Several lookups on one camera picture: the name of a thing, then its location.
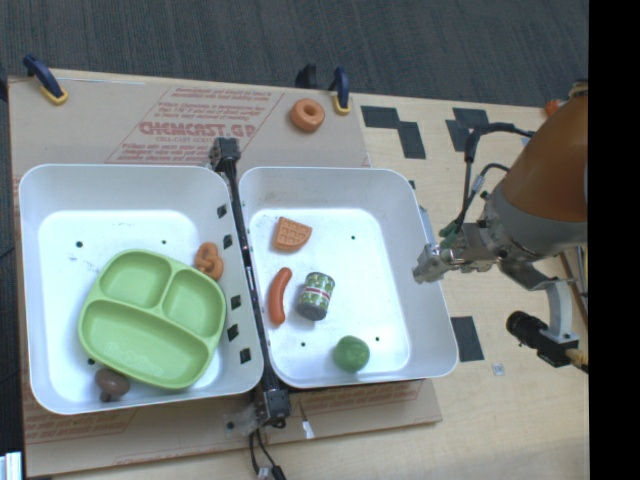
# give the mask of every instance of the toy hot dog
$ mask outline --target toy hot dog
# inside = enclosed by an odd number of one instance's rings
[[[280,325],[285,319],[284,289],[287,287],[291,275],[292,272],[290,268],[281,268],[273,278],[273,281],[271,281],[271,286],[269,287],[269,298],[267,302],[269,306],[269,317],[276,325]]]

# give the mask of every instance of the toy lime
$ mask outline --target toy lime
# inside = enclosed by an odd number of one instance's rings
[[[356,336],[344,336],[333,349],[333,360],[343,370],[355,373],[369,362],[369,346]]]

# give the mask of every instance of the green plastic plate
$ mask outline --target green plastic plate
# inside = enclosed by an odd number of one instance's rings
[[[102,269],[78,334],[95,361],[139,381],[182,389],[205,372],[226,315],[213,279],[177,260],[132,249]]]

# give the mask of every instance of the cardboard sheet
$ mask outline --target cardboard sheet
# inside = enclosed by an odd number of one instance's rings
[[[44,163],[205,165],[213,140],[220,136],[240,141],[239,176],[257,165],[369,166],[356,111],[338,116],[326,91],[52,71],[69,93],[61,106],[43,97],[34,78],[9,82],[16,218],[17,187],[31,167]],[[326,112],[323,125],[311,134],[298,130],[288,117],[301,97],[316,99]],[[19,247],[19,225],[16,231]],[[19,282],[21,269],[19,262]],[[21,285],[19,299],[23,318]],[[246,438],[225,431],[223,418],[244,409],[248,394],[91,415],[46,411],[30,392],[26,329],[24,321],[21,324],[29,476],[247,446]],[[291,404],[287,427],[266,429],[271,442],[308,438],[303,414],[316,438],[442,419],[429,380],[295,392]]]

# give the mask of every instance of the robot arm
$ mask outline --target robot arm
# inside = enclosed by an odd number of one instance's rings
[[[482,214],[473,223],[463,221],[479,188],[467,195],[465,187],[460,215],[440,231],[440,244],[424,247],[413,269],[414,279],[422,283],[442,279],[449,270],[486,272],[497,264],[525,289],[545,290],[550,325],[516,312],[507,329],[556,367],[581,366],[581,358],[567,352],[578,345],[571,332],[568,281],[550,279],[533,264],[587,244],[587,114],[588,88],[583,84],[533,134],[502,181],[484,197]],[[479,137],[472,133],[467,140],[468,170]]]

